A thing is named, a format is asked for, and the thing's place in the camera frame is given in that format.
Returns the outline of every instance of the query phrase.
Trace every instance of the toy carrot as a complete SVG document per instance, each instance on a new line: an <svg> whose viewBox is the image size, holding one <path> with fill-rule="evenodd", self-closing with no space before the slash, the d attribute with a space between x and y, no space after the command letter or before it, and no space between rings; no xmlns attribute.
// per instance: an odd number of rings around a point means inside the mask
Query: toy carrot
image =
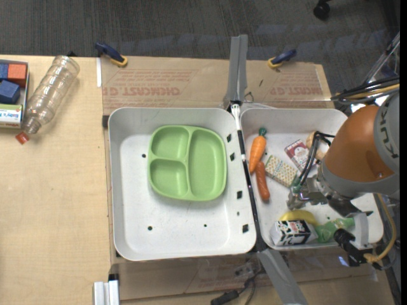
<svg viewBox="0 0 407 305"><path fill-rule="evenodd" d="M250 150L250 159L249 159L249 171L250 174L256 169L256 165L261 159L265 149L266 149L266 138L265 134L267 133L266 129L260 128L259 135L254 138L252 147Z"/></svg>
<svg viewBox="0 0 407 305"><path fill-rule="evenodd" d="M256 182L261 199L263 201L270 199L270 192L266 181L266 168L262 161L259 161L256 165Z"/></svg>

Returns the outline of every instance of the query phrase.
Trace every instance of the metal bracket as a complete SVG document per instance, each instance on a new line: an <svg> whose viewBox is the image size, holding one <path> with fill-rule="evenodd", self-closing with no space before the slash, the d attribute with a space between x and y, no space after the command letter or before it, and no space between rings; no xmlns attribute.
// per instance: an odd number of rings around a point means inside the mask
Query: metal bracket
<svg viewBox="0 0 407 305"><path fill-rule="evenodd" d="M119 281L93 283L93 305L120 305Z"/></svg>
<svg viewBox="0 0 407 305"><path fill-rule="evenodd" d="M258 252L258 258L284 305L308 304L279 251L264 250Z"/></svg>
<svg viewBox="0 0 407 305"><path fill-rule="evenodd" d="M349 217L353 217L355 220L355 240L351 241L351 244L358 250L364 250L371 248L369 244L369 224L368 216L364 212L352 213Z"/></svg>
<svg viewBox="0 0 407 305"><path fill-rule="evenodd" d="M228 90L223 99L224 109L228 109L231 102L242 104L244 90L247 88L246 57L247 35L231 38Z"/></svg>

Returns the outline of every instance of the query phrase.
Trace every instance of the clamp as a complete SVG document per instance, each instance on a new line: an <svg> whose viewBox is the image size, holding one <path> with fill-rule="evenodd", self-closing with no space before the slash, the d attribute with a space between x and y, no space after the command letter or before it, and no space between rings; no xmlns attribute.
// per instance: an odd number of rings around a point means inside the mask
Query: clamp
<svg viewBox="0 0 407 305"><path fill-rule="evenodd" d="M282 65L283 61L289 61L291 58L295 57L296 55L297 55L296 50L290 50L290 51L284 52L283 54L280 54L277 57L268 59L267 65L272 69L278 68Z"/></svg>
<svg viewBox="0 0 407 305"><path fill-rule="evenodd" d="M102 54L106 54L110 57L110 62L118 67L125 67L127 65L127 58L121 55L111 46L105 43L96 42L95 49L98 51L98 57Z"/></svg>

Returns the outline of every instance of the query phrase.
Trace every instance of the green object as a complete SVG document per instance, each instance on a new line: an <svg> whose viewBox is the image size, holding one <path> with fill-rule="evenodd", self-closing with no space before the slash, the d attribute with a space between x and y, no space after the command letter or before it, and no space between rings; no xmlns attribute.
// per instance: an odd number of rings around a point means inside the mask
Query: green object
<svg viewBox="0 0 407 305"><path fill-rule="evenodd" d="M302 186L300 185L300 178L298 176L295 176L294 180L291 182L290 188L291 191L295 194L300 193Z"/></svg>
<svg viewBox="0 0 407 305"><path fill-rule="evenodd" d="M318 242L327 243L333 239L334 233L339 228L348 229L353 226L355 226L353 218L337 218L314 228L318 234Z"/></svg>
<svg viewBox="0 0 407 305"><path fill-rule="evenodd" d="M264 128L260 128L260 129L259 129L259 135L262 135L262 136L265 137L266 133L267 133L267 130L266 130L266 129L264 129Z"/></svg>
<svg viewBox="0 0 407 305"><path fill-rule="evenodd" d="M148 179L162 196L209 201L226 186L226 151L222 138L197 126L161 126L151 136Z"/></svg>

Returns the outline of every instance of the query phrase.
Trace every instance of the red block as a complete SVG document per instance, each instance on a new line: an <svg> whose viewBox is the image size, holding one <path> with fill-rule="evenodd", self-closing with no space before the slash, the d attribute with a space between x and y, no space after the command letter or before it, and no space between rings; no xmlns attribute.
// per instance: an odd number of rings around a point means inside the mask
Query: red block
<svg viewBox="0 0 407 305"><path fill-rule="evenodd" d="M20 87L25 87L27 79L26 64L9 64L7 80L16 83Z"/></svg>

